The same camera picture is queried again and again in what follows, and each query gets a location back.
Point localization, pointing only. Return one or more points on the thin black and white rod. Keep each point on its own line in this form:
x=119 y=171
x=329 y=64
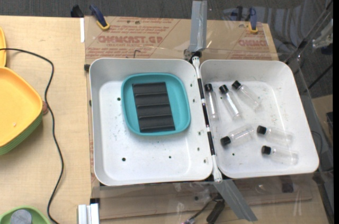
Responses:
x=202 y=101

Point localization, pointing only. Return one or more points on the black ribbed insert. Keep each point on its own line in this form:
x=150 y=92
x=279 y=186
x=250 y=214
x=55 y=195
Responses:
x=153 y=107

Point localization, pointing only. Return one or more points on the grey can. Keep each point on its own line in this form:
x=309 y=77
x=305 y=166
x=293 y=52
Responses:
x=21 y=217

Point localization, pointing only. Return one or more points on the yellow plate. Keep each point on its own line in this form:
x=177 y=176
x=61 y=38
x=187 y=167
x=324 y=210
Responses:
x=16 y=106

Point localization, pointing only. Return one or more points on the teal plate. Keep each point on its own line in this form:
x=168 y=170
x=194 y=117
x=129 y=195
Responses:
x=180 y=101

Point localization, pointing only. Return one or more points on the green plate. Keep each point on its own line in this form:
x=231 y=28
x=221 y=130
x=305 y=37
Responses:
x=37 y=215
x=29 y=139

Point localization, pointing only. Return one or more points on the white plastic tray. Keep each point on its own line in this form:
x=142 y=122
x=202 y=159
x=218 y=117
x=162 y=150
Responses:
x=148 y=159
x=280 y=101

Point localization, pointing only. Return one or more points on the clear bottle with black cap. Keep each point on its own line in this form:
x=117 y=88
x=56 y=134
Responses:
x=276 y=135
x=247 y=96
x=238 y=135
x=282 y=155
x=230 y=102
x=212 y=103

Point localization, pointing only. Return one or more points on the brown cardboard board red print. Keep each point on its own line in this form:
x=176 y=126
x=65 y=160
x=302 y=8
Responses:
x=169 y=32

